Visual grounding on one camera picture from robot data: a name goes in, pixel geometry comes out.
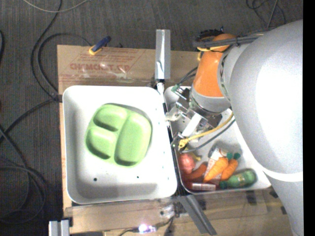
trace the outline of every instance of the green bottle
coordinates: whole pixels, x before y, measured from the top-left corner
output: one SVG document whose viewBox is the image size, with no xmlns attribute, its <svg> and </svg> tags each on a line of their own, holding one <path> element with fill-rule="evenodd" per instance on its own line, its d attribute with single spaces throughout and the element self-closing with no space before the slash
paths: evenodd
<svg viewBox="0 0 315 236">
<path fill-rule="evenodd" d="M 228 180 L 219 183 L 221 189 L 241 188 L 256 182 L 256 173 L 253 170 L 245 170 L 242 173 L 232 175 Z"/>
</svg>

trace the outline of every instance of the gray floor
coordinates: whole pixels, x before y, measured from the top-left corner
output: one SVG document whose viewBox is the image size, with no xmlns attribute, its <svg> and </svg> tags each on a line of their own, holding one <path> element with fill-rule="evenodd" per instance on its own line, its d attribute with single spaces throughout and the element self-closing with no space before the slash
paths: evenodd
<svg viewBox="0 0 315 236">
<path fill-rule="evenodd" d="M 46 10 L 57 10 L 60 0 L 28 0 Z M 70 8 L 83 0 L 63 0 L 61 9 Z M 0 30 L 3 34 L 0 60 L 0 127 L 6 130 L 13 121 L 35 105 L 51 99 L 53 89 L 39 73 L 34 59 L 40 40 L 57 33 L 71 33 L 95 44 L 109 35 L 110 47 L 155 48 L 156 29 L 171 30 L 171 49 L 195 51 L 192 41 L 207 29 L 220 29 L 244 35 L 268 26 L 275 0 L 92 0 L 59 13 L 48 13 L 26 4 L 23 0 L 0 0 Z M 303 0 L 279 0 L 270 27 L 303 19 Z M 80 37 L 57 35 L 48 39 L 40 52 L 43 73 L 58 88 L 57 44 L 87 45 Z M 41 83 L 39 86 L 34 74 Z M 25 170 L 8 168 L 21 159 L 13 146 L 0 138 L 0 235 L 47 235 L 47 221 L 61 219 L 62 178 L 59 131 L 59 105 L 50 101 L 29 113 L 6 132 L 15 144 L 27 167 L 42 176 L 46 201 L 39 216 L 28 223 L 6 216 L 20 208 L 28 187 L 25 211 L 19 219 L 30 218 L 40 207 L 41 196 L 27 178 Z"/>
</svg>

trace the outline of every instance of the orange carrot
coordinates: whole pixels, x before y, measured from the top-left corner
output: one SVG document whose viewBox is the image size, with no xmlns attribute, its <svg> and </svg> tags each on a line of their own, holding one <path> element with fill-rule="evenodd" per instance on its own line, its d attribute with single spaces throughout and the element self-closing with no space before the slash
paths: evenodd
<svg viewBox="0 0 315 236">
<path fill-rule="evenodd" d="M 202 177 L 202 174 L 204 174 L 206 172 L 207 169 L 207 165 L 205 164 L 200 164 L 200 166 L 194 170 L 192 173 L 190 174 L 182 174 L 182 180 L 183 181 L 193 181 L 196 180 L 200 177 Z"/>
<path fill-rule="evenodd" d="M 230 176 L 233 175 L 233 173 L 235 172 L 235 170 L 238 166 L 237 159 L 239 159 L 240 156 L 241 155 L 239 153 L 235 153 L 234 157 L 231 160 L 229 160 L 228 166 L 222 172 L 221 180 L 228 180 L 230 178 Z"/>
<path fill-rule="evenodd" d="M 223 170 L 228 166 L 228 158 L 227 157 L 220 157 L 214 164 L 214 166 L 209 170 L 207 175 L 204 177 L 203 182 L 209 182 L 218 174 L 222 173 Z"/>
</svg>

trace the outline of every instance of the cardboard box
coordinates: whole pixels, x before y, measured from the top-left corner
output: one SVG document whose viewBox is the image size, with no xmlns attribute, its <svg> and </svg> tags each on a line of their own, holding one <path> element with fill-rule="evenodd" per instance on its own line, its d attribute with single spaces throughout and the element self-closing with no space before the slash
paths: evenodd
<svg viewBox="0 0 315 236">
<path fill-rule="evenodd" d="M 155 50 L 104 47 L 95 56 L 89 46 L 58 45 L 59 94 L 74 85 L 147 86 L 154 82 Z M 171 51 L 173 86 L 199 64 L 199 52 Z"/>
</svg>

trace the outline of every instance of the green divided plate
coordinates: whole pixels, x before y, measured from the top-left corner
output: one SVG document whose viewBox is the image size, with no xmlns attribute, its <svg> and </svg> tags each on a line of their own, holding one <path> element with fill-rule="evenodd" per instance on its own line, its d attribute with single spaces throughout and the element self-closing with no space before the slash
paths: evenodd
<svg viewBox="0 0 315 236">
<path fill-rule="evenodd" d="M 117 165 L 134 166 L 144 158 L 152 126 L 144 115 L 115 104 L 105 104 L 93 115 L 85 145 L 94 155 Z"/>
</svg>

